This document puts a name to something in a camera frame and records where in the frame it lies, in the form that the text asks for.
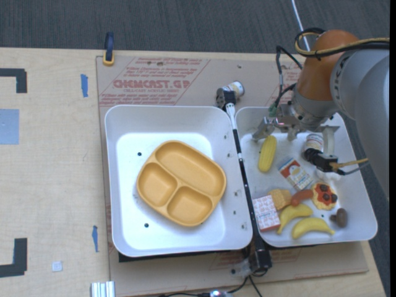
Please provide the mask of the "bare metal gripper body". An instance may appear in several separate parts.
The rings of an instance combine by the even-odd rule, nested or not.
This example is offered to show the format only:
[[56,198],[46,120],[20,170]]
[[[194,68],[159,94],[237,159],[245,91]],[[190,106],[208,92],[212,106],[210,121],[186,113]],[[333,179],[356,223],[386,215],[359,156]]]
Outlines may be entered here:
[[327,119],[326,108],[305,107],[299,103],[280,104],[276,110],[276,121],[280,127],[317,132]]

